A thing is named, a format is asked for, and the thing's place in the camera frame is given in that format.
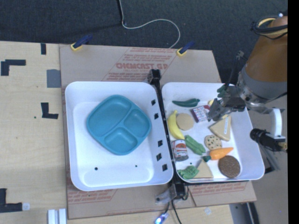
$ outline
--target blue clip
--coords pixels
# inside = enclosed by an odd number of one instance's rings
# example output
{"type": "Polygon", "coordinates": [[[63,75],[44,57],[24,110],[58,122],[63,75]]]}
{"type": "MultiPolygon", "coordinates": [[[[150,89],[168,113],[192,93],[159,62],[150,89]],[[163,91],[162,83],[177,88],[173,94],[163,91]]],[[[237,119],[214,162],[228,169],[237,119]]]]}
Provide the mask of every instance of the blue clip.
{"type": "Polygon", "coordinates": [[[186,53],[186,51],[190,49],[194,44],[195,42],[188,42],[184,47],[177,50],[177,55],[183,56],[186,53]]]}
{"type": "Polygon", "coordinates": [[[86,36],[82,37],[76,43],[73,43],[71,45],[71,49],[73,51],[79,50],[80,48],[82,48],[83,44],[87,44],[92,38],[93,38],[93,35],[86,35],[86,36]]]}

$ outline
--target toy can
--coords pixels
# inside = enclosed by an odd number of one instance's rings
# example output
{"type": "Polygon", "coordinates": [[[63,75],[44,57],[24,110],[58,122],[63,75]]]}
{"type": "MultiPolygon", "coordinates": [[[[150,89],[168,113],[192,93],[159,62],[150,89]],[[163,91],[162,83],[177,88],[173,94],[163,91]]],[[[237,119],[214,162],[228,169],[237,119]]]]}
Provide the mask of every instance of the toy can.
{"type": "Polygon", "coordinates": [[[187,146],[184,140],[175,140],[172,142],[172,150],[175,161],[184,161],[189,158],[187,146]]]}

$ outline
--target blue plate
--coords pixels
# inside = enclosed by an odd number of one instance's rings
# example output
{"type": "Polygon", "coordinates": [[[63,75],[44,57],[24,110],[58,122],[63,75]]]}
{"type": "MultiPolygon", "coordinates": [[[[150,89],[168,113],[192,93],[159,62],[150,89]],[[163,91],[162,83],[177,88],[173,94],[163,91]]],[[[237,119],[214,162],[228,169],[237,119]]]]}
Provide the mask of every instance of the blue plate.
{"type": "Polygon", "coordinates": [[[148,136],[148,116],[124,96],[112,95],[87,117],[87,130],[103,147],[116,155],[135,150],[148,136]]]}

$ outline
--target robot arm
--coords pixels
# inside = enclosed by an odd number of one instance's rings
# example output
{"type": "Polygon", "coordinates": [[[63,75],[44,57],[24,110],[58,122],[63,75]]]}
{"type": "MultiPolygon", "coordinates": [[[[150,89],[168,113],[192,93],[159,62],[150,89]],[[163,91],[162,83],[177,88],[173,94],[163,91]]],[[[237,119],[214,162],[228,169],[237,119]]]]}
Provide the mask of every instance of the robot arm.
{"type": "MultiPolygon", "coordinates": [[[[252,30],[260,35],[245,66],[239,73],[236,85],[226,83],[219,90],[208,113],[208,119],[218,121],[231,112],[242,112],[245,108],[261,114],[273,114],[266,103],[287,93],[287,13],[280,17],[262,18],[252,24],[252,30]]],[[[243,57],[238,53],[237,59],[243,57]]],[[[265,131],[267,138],[282,141],[280,134],[265,131]]],[[[255,141],[261,137],[254,132],[255,141]]]]}

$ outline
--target orange carrot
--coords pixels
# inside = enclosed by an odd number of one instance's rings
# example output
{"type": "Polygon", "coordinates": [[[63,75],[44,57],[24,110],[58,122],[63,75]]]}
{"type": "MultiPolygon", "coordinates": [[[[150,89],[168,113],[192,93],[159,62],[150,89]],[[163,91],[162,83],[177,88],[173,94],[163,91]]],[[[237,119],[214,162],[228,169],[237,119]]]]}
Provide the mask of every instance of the orange carrot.
{"type": "Polygon", "coordinates": [[[210,151],[211,160],[217,160],[223,158],[233,149],[234,149],[233,147],[223,147],[223,148],[213,149],[210,151]]]}

